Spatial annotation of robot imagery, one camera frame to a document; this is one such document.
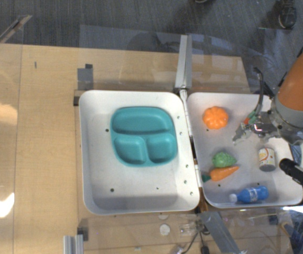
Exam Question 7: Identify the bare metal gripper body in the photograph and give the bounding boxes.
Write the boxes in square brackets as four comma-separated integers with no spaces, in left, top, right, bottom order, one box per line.
[249,110,300,143]

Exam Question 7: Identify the green toy grapes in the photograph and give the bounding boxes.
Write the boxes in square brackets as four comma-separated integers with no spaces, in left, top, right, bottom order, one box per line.
[212,151,238,168]

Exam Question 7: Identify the orange toy pumpkin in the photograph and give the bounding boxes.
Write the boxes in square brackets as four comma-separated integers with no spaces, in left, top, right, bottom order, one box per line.
[203,106,229,130]

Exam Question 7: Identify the small white can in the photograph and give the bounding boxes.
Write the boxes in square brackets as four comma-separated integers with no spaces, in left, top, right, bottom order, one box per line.
[258,147,277,172]

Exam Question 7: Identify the white plastic tray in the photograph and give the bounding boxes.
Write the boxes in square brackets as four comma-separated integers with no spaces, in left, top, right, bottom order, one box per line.
[187,92,303,210]
[78,89,201,216]

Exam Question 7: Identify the orange toy carrot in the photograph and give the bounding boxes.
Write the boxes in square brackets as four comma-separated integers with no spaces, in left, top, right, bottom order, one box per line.
[201,166,240,183]

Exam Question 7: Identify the blue plastic bottle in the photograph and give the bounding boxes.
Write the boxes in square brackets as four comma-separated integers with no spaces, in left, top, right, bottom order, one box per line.
[229,185,270,204]

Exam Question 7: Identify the teal divided plate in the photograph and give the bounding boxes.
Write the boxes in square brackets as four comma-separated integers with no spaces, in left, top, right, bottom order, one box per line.
[110,106,179,168]

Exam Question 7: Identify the clear plastic bottle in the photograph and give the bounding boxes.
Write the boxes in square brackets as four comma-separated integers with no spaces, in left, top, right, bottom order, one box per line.
[179,221,204,235]

